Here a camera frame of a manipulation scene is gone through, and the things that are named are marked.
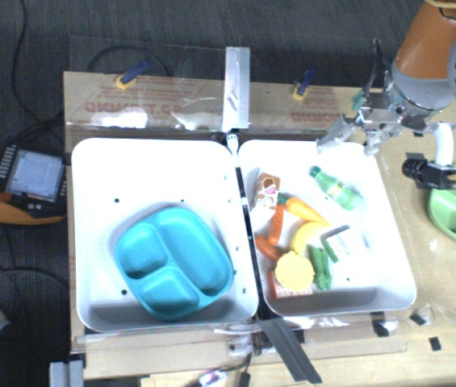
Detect black cylinder on white bracket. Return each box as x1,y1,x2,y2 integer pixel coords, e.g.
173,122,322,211
401,122,456,191

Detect yellow round can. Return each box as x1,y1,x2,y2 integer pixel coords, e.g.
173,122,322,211
274,250,316,292

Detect blue divided plate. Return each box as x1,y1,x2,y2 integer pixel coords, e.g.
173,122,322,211
113,206,235,323

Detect yellow banana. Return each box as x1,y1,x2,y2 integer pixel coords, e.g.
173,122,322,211
291,220,328,256

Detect brown cardboard board red print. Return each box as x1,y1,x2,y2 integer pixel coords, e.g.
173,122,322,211
62,70,456,381

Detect white packet with green print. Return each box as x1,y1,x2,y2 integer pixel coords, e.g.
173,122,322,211
319,224,370,264

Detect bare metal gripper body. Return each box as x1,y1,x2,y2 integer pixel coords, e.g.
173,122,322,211
355,79,439,135

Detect brown and white carton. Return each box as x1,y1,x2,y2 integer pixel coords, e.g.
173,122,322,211
249,172,282,211

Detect green beans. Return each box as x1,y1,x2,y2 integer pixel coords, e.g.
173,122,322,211
309,245,333,292

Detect red and white packet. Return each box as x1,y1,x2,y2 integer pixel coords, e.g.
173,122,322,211
267,271,315,300

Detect white plastic tray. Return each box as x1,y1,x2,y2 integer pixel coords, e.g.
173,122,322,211
236,139,418,318
70,136,260,334

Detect green plastic bottle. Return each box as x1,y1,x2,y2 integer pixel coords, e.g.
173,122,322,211
308,165,364,212

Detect orange sausage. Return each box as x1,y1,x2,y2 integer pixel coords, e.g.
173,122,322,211
253,234,283,263
267,203,286,247

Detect orange carrot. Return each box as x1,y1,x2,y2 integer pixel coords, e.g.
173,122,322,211
277,193,330,227

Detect green divided plate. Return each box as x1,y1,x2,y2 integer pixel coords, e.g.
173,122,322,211
427,164,456,247

